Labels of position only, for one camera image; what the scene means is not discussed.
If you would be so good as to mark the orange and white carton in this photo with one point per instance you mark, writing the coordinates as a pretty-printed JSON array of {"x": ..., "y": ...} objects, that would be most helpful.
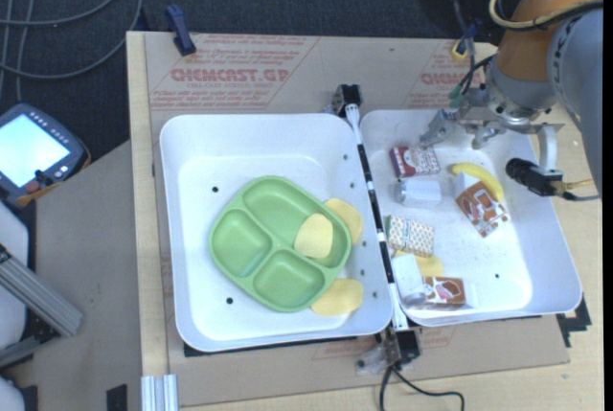
[{"x": 481, "y": 208}]

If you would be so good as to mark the orange patterned carton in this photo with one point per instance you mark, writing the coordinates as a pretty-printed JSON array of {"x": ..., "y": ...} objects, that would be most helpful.
[{"x": 409, "y": 235}]

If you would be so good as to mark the brown and white carton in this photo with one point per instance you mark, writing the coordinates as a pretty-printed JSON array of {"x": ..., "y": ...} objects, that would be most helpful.
[{"x": 445, "y": 291}]

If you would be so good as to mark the green divided plate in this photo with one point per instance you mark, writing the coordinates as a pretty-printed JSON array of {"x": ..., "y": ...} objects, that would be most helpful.
[{"x": 249, "y": 241}]

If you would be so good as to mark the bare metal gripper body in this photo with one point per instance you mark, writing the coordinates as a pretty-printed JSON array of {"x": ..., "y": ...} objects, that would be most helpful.
[{"x": 479, "y": 112}]

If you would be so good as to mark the yellow potato chip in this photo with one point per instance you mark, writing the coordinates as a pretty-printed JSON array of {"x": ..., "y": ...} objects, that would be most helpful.
[
  {"x": 313, "y": 236},
  {"x": 431, "y": 266},
  {"x": 337, "y": 299},
  {"x": 348, "y": 215}
]

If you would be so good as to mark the white plastic tray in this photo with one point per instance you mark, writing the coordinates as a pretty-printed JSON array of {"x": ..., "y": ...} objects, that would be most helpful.
[
  {"x": 206, "y": 294},
  {"x": 479, "y": 270}
]

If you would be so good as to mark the yellow banana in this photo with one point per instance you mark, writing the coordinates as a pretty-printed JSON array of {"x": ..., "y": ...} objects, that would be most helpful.
[{"x": 479, "y": 173}]

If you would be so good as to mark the white box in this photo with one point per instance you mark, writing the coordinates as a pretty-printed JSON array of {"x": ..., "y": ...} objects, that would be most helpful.
[{"x": 406, "y": 274}]

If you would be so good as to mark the brown cardboard board red print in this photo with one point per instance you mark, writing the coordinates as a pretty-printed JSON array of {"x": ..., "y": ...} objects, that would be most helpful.
[{"x": 268, "y": 74}]

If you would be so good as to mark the thin black and white rod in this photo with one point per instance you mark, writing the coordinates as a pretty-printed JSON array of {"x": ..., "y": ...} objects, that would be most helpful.
[{"x": 369, "y": 181}]

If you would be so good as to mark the red and white carton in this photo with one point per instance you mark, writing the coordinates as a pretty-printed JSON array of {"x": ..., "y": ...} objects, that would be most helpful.
[{"x": 415, "y": 161}]

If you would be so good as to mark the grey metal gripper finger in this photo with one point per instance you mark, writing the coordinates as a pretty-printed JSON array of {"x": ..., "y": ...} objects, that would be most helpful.
[
  {"x": 484, "y": 136},
  {"x": 437, "y": 127}
]

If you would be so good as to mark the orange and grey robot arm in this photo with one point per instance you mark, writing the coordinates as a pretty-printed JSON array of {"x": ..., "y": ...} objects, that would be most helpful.
[{"x": 546, "y": 35}]

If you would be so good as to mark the black cylinder on white bracket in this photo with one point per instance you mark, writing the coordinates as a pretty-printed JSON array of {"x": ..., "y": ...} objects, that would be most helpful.
[{"x": 529, "y": 174}]

